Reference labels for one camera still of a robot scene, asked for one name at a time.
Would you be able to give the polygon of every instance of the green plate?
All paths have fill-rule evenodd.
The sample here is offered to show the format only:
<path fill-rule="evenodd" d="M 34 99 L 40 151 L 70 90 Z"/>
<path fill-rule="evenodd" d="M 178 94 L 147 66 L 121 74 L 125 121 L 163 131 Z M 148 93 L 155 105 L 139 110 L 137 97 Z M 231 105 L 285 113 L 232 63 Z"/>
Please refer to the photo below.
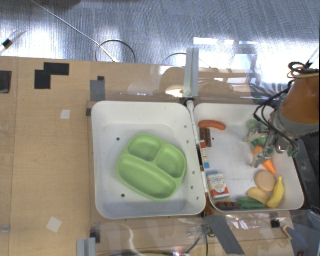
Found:
<path fill-rule="evenodd" d="M 186 169 L 186 157 L 178 148 L 159 137 L 141 133 L 126 145 L 116 173 L 134 191 L 155 201 L 165 201 L 179 188 Z"/>

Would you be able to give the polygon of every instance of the toy sausage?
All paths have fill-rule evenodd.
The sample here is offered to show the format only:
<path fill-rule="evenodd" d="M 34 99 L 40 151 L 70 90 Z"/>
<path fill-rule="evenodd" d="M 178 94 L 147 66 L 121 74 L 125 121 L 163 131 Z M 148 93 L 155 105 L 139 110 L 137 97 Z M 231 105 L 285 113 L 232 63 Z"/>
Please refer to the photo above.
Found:
<path fill-rule="evenodd" d="M 225 124 L 223 124 L 222 122 L 219 122 L 219 121 L 214 121 L 214 120 L 203 120 L 203 121 L 200 121 L 198 126 L 200 128 L 208 128 L 208 127 L 216 128 L 216 129 L 219 129 L 221 131 L 224 131 L 226 129 L 226 125 Z"/>

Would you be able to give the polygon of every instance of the wooden board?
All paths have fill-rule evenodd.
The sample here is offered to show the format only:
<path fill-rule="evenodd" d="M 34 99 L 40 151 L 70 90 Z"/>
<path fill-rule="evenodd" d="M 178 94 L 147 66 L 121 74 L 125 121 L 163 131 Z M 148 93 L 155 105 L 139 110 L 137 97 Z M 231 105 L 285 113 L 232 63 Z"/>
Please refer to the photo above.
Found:
<path fill-rule="evenodd" d="M 70 74 L 52 75 L 51 89 L 34 89 L 35 70 L 43 70 L 44 62 L 68 63 Z M 132 240 L 128 228 L 119 229 L 118 222 L 99 215 L 93 196 L 91 127 L 86 116 L 90 80 L 97 80 L 98 76 L 105 77 L 107 100 L 177 102 L 166 90 L 181 83 L 179 74 L 183 69 L 0 57 L 0 70 L 14 71 L 11 93 L 0 94 L 0 109 L 4 113 L 0 114 L 0 123 L 4 127 L 5 120 L 7 128 L 5 136 L 0 131 L 0 224 L 11 225 L 9 234 L 0 233 L 0 255 L 76 255 L 77 239 L 87 239 L 95 225 L 102 227 L 101 232 L 108 233 L 108 237 L 103 236 L 102 243 L 97 244 L 100 255 L 109 254 L 114 248 L 132 249 L 132 241 L 138 249 L 166 250 L 174 245 L 176 233 L 184 233 L 177 242 L 180 246 L 187 248 L 192 244 L 193 240 L 183 239 L 186 224 L 175 218 L 128 220 L 127 226 L 134 235 Z M 172 73 L 164 77 L 168 70 Z M 201 72 L 199 77 L 206 81 L 245 77 L 241 71 L 207 69 L 208 74 L 205 70 Z M 232 93 L 221 90 L 218 83 L 209 85 L 208 96 L 215 95 L 217 102 L 243 103 L 240 97 L 250 92 L 246 85 Z M 61 119 L 63 110 L 70 111 L 69 119 Z M 57 232 L 47 229 L 51 217 L 62 222 Z M 277 250 L 277 241 L 287 241 L 281 231 L 271 230 L 269 226 L 259 230 L 260 236 L 257 229 L 233 231 L 248 255 L 257 255 L 255 249 L 250 249 L 252 245 L 260 248 L 259 255 L 269 255 L 271 250 Z M 273 239 L 265 236 L 266 232 L 270 236 L 274 233 Z M 192 255 L 204 255 L 203 243 L 202 240 Z M 221 251 L 216 238 L 209 243 L 210 252 Z M 281 248 L 281 254 L 286 255 L 290 248 L 290 245 Z"/>

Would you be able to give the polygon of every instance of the white tape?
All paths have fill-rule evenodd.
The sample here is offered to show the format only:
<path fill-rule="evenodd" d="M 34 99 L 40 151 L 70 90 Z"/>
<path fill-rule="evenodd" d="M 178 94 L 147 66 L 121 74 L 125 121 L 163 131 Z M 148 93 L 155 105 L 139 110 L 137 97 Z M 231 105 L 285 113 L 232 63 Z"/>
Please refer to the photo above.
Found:
<path fill-rule="evenodd" d="M 224 45 L 225 46 L 232 46 L 234 44 L 234 40 L 224 40 Z"/>
<path fill-rule="evenodd" d="M 239 45 L 257 45 L 258 42 L 252 42 L 252 41 L 240 41 Z"/>
<path fill-rule="evenodd" d="M 61 220 L 58 220 L 55 217 L 51 217 L 48 224 L 46 225 L 46 228 L 54 233 L 58 233 L 61 224 L 62 224 Z"/>
<path fill-rule="evenodd" d="M 62 110 L 61 119 L 70 119 L 71 110 Z"/>
<path fill-rule="evenodd" d="M 201 38 L 201 37 L 194 37 L 193 44 L 196 45 L 207 45 L 207 46 L 214 46 L 218 44 L 218 39 L 214 38 Z"/>

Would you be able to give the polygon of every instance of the gray metal bracket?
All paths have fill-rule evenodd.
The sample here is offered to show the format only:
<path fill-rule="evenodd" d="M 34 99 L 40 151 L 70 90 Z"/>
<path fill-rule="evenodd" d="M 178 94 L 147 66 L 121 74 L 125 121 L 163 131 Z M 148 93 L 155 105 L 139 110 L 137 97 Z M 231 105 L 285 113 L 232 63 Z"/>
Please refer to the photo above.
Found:
<path fill-rule="evenodd" d="M 77 256 L 96 256 L 96 239 L 78 239 L 76 241 Z"/>
<path fill-rule="evenodd" d="M 199 83 L 199 49 L 188 48 L 186 50 L 183 97 L 184 98 L 197 97 L 198 83 Z"/>

